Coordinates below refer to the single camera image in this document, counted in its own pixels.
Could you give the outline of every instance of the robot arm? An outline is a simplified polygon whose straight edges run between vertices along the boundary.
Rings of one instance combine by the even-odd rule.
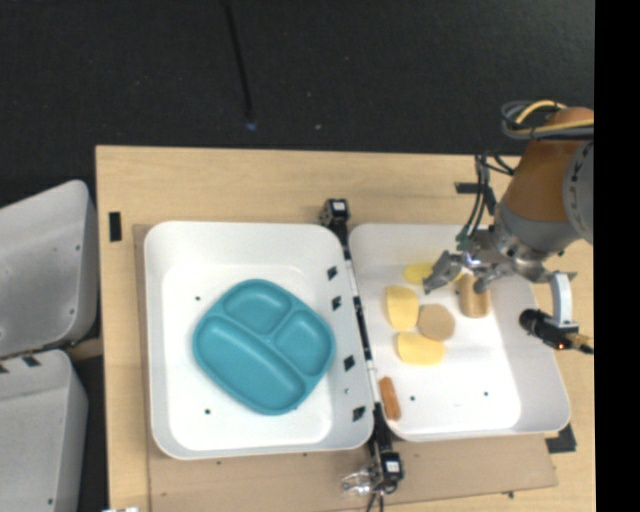
[[[548,116],[543,124],[527,124],[533,116]],[[516,169],[494,156],[476,156],[476,201],[469,220],[457,236],[457,250],[445,251],[423,282],[425,293],[453,280],[464,267],[476,276],[481,293],[504,276],[519,274],[533,283],[549,283],[553,316],[523,312],[521,325],[557,349],[589,352],[578,326],[571,320],[569,280],[544,267],[547,258],[572,242],[593,244],[594,112],[553,101],[511,102],[502,108],[502,128],[516,139],[531,139]],[[489,186],[490,171],[512,176],[504,197],[496,203]],[[494,223],[480,229],[484,210]]]

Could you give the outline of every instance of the blue plate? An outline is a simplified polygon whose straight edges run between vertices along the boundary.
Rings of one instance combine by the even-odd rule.
[[[198,365],[231,396],[262,414],[300,405],[335,355],[331,328],[309,306],[262,279],[228,290],[193,334]]]

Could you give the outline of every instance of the white tray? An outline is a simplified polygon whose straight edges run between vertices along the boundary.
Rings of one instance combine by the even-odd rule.
[[[460,226],[368,224],[350,236],[353,265],[364,307],[377,378],[393,380],[402,416],[387,420],[399,437],[427,441],[482,435],[552,432],[569,421],[569,402],[551,349],[529,337],[520,313],[536,308],[531,286],[520,276],[491,285],[491,313],[461,314],[451,283],[424,295],[404,280],[414,263],[434,263],[455,251]],[[456,322],[445,359],[432,367],[404,363],[384,313],[384,289],[412,288],[420,304],[438,303]]]
[[[333,233],[313,225],[166,222],[149,231],[144,253],[151,429],[162,450],[194,459],[339,450],[367,441],[373,399],[351,283]],[[332,267],[337,274],[329,279]],[[305,302],[336,340],[328,372],[296,410],[280,416],[228,396],[197,366],[191,349],[201,316],[233,285],[254,278]],[[350,357],[355,364],[347,371]],[[354,421],[361,407],[365,412]]]

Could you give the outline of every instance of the white bin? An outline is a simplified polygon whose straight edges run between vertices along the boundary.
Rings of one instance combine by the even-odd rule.
[[[0,210],[0,510],[77,508],[88,401],[67,354],[95,321],[97,226],[70,181]]]
[[[569,405],[554,356],[518,325],[520,312],[535,307],[520,277],[496,283],[489,317],[455,314],[456,335],[437,367],[412,367],[394,352],[395,332],[383,313],[385,286],[407,285],[402,269],[453,249],[458,231],[359,226],[350,238],[352,280],[337,237],[324,227],[175,221],[152,228],[145,240],[145,291],[151,428],[158,445],[180,459],[353,448],[372,433],[371,411],[385,376],[393,379],[402,409],[399,420],[387,422],[408,441],[561,429]],[[337,271],[331,280],[330,268]],[[254,278],[298,296],[336,337],[328,373],[297,410],[282,416],[235,401],[192,354],[193,330],[204,312],[233,285]],[[358,290],[373,353],[369,368],[354,312]],[[333,311],[336,296],[342,306]],[[453,285],[420,300],[458,310]],[[355,365],[345,371],[348,357]],[[354,421],[361,407],[366,413]]]

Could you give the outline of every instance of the black carpet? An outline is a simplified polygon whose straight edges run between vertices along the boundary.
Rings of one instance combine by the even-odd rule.
[[[594,107],[595,0],[0,0],[0,70],[0,206],[95,193],[97,144],[518,154],[504,102]]]

